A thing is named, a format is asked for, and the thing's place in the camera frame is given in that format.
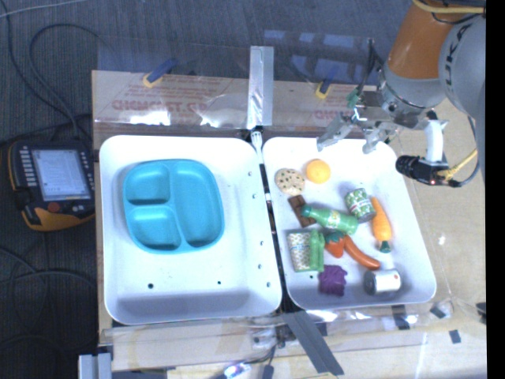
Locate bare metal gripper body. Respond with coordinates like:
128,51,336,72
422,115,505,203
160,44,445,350
348,91,432,135

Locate orange toy orange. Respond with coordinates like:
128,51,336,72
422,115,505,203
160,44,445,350
305,158,332,185

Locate beige chocolate chip biscuit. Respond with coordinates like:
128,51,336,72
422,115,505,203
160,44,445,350
274,167,306,197

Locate green pea can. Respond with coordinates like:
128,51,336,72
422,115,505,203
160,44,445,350
344,187,377,223

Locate thin black and white rod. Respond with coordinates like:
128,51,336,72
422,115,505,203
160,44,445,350
250,130,286,311

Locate brown chocolate bar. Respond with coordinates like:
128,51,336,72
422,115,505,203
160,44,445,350
287,194,317,229

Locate orange carrot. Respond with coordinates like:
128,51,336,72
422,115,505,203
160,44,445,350
370,196,393,254

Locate green plastic bottle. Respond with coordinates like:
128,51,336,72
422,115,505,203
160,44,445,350
300,205,360,236

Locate orange pepper with green stem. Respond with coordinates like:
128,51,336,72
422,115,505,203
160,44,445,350
324,231,346,260

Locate orange sausage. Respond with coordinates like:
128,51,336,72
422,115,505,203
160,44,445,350
342,235,382,272

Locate white plastic tray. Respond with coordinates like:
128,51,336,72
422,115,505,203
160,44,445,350
98,133,284,326
261,136,438,311

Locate green asparagus bundle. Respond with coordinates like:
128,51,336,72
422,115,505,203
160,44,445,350
309,228,326,273

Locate white can red dot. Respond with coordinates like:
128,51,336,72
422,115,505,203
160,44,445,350
362,268,402,296

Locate purple grapes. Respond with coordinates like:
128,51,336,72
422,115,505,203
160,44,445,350
317,264,349,297

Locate blue divided plate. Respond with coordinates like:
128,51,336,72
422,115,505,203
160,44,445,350
122,158,226,256

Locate brown cardboard board red print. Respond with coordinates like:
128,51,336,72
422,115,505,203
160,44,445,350
91,69,447,347

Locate black cylinder on white bracket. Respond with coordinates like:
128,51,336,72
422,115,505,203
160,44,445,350
395,118,451,186

